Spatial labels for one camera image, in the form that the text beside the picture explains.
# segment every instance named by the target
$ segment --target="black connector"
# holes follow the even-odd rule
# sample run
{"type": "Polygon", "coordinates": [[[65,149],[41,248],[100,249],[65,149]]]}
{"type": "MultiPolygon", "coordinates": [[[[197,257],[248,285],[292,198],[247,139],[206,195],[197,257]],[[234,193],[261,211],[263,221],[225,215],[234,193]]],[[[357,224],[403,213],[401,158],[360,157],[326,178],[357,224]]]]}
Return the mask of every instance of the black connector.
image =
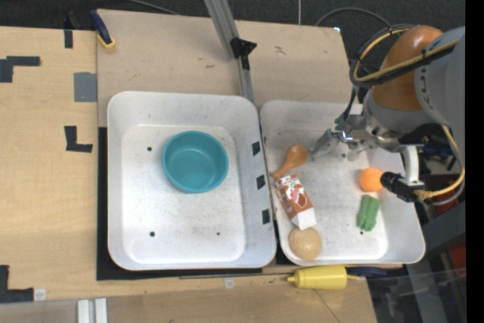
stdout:
{"type": "Polygon", "coordinates": [[[416,189],[422,189],[423,186],[408,186],[400,179],[403,178],[400,174],[394,172],[384,172],[380,178],[380,182],[388,191],[396,194],[398,198],[405,202],[417,202],[420,198],[414,193],[416,189]]]}

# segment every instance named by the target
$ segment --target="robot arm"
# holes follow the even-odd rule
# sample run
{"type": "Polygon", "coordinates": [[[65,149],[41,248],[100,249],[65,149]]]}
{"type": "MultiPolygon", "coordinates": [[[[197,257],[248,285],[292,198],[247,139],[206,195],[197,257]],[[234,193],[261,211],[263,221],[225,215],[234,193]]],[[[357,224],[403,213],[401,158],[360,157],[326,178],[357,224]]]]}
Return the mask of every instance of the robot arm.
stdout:
{"type": "MultiPolygon", "coordinates": [[[[337,142],[348,145],[348,157],[372,148],[399,152],[405,177],[385,172],[382,184],[403,200],[417,200],[417,149],[412,134],[428,124],[453,131],[454,153],[465,167],[465,27],[446,33],[430,26],[414,26],[396,40],[376,73],[358,77],[358,61],[350,69],[355,88],[369,89],[362,111],[345,111],[312,149],[312,158],[329,152],[337,142]]],[[[450,132],[446,133],[453,140],[450,132]]]]}

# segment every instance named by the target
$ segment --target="white tray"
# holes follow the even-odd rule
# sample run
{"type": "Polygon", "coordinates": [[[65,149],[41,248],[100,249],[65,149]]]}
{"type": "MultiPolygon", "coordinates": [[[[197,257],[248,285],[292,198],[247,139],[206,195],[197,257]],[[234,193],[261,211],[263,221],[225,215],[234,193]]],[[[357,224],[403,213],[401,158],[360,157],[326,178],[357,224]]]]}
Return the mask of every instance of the white tray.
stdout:
{"type": "MultiPolygon", "coordinates": [[[[281,168],[289,146],[299,143],[308,149],[345,110],[346,104],[298,101],[268,101],[261,108],[262,133],[269,172],[281,168]]],[[[355,104],[353,113],[361,105],[355,104]]],[[[296,173],[313,202],[318,224],[316,230],[323,241],[323,250],[314,261],[304,261],[289,248],[288,236],[295,227],[289,220],[275,191],[275,205],[281,248],[292,262],[300,266],[326,264],[413,263],[425,253],[425,242],[417,213],[412,203],[406,203],[386,189],[371,193],[380,199],[377,225],[362,232],[356,225],[361,196],[359,173],[369,166],[382,171],[404,174],[399,154],[382,149],[364,151],[354,161],[343,157],[348,153],[339,144],[330,154],[312,161],[311,157],[296,173]]]]}
{"type": "Polygon", "coordinates": [[[107,116],[108,250],[117,265],[260,268],[274,258],[269,183],[252,103],[240,96],[121,92],[107,116]],[[163,171],[165,142],[187,130],[209,133],[227,151],[227,177],[211,191],[181,193],[163,171]],[[258,178],[265,182],[260,188],[258,178]]]}

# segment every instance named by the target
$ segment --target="blue object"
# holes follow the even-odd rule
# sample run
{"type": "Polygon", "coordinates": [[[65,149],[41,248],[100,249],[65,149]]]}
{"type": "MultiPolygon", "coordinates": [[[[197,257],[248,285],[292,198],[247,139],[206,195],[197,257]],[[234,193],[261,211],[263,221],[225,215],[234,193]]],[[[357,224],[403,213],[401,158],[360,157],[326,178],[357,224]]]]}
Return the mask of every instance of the blue object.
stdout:
{"type": "Polygon", "coordinates": [[[165,144],[162,158],[168,179],[185,193],[212,190],[227,176],[227,152],[205,132],[186,131],[173,136],[165,144]]]}

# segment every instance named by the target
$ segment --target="gray tape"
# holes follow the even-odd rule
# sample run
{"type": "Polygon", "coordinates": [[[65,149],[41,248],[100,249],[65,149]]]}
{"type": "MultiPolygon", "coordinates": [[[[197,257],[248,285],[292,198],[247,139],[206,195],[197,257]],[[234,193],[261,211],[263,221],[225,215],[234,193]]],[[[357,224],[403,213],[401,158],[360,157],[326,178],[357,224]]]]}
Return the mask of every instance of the gray tape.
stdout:
{"type": "Polygon", "coordinates": [[[97,102],[98,78],[93,73],[74,73],[74,101],[97,102]]]}

